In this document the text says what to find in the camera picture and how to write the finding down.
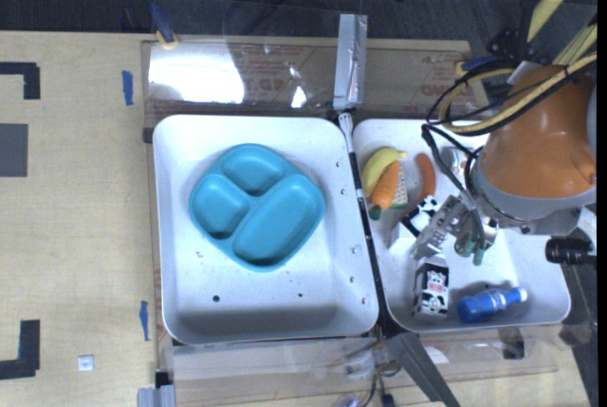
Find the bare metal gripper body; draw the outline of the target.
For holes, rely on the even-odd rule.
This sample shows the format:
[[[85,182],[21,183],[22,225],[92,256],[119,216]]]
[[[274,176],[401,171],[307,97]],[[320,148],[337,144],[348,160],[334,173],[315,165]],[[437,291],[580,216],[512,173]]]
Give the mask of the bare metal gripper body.
[[[452,195],[432,212],[428,226],[433,235],[454,237],[455,247],[492,247],[497,234],[476,209],[471,210],[460,196]]]

